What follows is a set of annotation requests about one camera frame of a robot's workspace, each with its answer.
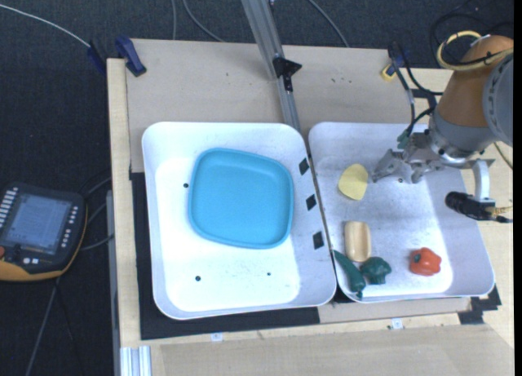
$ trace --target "yellow object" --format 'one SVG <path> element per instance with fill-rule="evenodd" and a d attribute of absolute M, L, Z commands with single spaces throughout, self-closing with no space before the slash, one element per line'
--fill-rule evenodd
<path fill-rule="evenodd" d="M 397 73 L 395 72 L 395 70 L 392 70 L 392 64 L 387 65 L 381 71 L 381 77 L 387 82 L 391 81 L 396 75 Z"/>
<path fill-rule="evenodd" d="M 347 197 L 359 201 L 365 195 L 368 185 L 368 171 L 361 164 L 349 166 L 341 175 L 338 188 Z"/>
<path fill-rule="evenodd" d="M 371 234 L 367 223 L 347 221 L 344 224 L 344 249 L 354 262 L 365 262 L 371 256 Z"/>
<path fill-rule="evenodd" d="M 461 37 L 473 37 L 476 38 L 477 41 L 481 41 L 483 38 L 479 33 L 476 33 L 475 31 L 460 31 L 458 33 L 454 33 L 453 35 L 450 35 L 449 38 L 442 42 L 442 44 L 439 45 L 439 48 L 437 49 L 436 58 L 437 62 L 445 69 L 454 70 L 456 72 L 464 72 L 468 70 L 474 70 L 474 69 L 481 69 L 483 67 L 491 66 L 492 63 L 496 63 L 500 60 L 502 60 L 504 57 L 506 57 L 509 54 L 512 54 L 514 52 L 514 47 L 508 47 L 505 50 L 497 51 L 495 53 L 489 53 L 487 58 L 484 58 L 484 60 L 476 61 L 474 64 L 464 64 L 464 65 L 456 65 L 456 64 L 450 64 L 447 61 L 444 60 L 442 57 L 442 51 L 445 49 L 445 47 L 450 44 L 452 41 L 456 40 L 457 38 Z"/>

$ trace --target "black clamp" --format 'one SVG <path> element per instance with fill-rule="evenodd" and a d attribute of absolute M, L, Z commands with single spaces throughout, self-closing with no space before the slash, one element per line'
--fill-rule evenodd
<path fill-rule="evenodd" d="M 283 83 L 287 92 L 294 91 L 292 87 L 292 76 L 303 66 L 294 61 L 284 59 L 283 57 L 277 56 L 272 61 L 274 69 L 276 70 L 277 77 L 283 77 Z"/>

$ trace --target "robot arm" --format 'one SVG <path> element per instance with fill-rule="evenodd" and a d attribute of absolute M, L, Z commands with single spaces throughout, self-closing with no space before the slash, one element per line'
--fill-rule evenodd
<path fill-rule="evenodd" d="M 439 57 L 452 37 L 439 49 Z M 446 166 L 474 168 L 473 200 L 482 209 L 489 193 L 488 165 L 471 158 L 495 141 L 513 146 L 513 40 L 502 36 L 479 38 L 460 64 L 446 64 L 441 57 L 440 62 L 454 72 L 430 116 L 428 128 L 409 135 L 403 151 L 388 150 L 375 167 L 372 180 L 393 174 L 403 164 L 410 166 L 414 184 L 426 173 Z M 455 210 L 463 206 L 462 197 L 456 195 L 446 202 Z"/>

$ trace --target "teal object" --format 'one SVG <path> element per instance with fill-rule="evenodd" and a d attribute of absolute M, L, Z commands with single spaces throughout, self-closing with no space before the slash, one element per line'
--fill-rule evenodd
<path fill-rule="evenodd" d="M 280 245 L 290 234 L 294 184 L 278 161 L 227 148 L 206 150 L 189 184 L 188 217 L 196 232 L 252 249 Z"/>

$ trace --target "red bell pepper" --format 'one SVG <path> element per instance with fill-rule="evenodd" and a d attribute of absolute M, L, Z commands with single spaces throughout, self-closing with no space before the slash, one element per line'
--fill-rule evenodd
<path fill-rule="evenodd" d="M 415 274 L 433 276 L 440 272 L 442 259 L 427 247 L 413 251 L 409 260 L 409 270 Z"/>

